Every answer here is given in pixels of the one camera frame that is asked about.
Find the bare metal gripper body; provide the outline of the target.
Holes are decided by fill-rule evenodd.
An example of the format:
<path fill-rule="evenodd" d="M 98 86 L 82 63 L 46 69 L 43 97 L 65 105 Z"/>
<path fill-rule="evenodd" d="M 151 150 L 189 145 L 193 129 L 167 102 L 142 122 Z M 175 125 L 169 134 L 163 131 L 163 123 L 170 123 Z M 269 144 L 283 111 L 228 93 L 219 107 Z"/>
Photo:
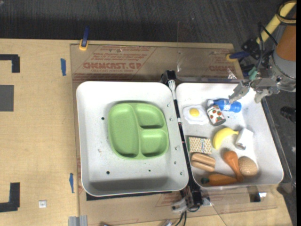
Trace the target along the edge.
<path fill-rule="evenodd" d="M 276 75 L 272 77 L 262 75 L 261 77 L 256 78 L 251 82 L 251 87 L 255 91 L 267 90 L 275 94 L 280 91 L 296 91 L 295 80 L 281 75 Z"/>

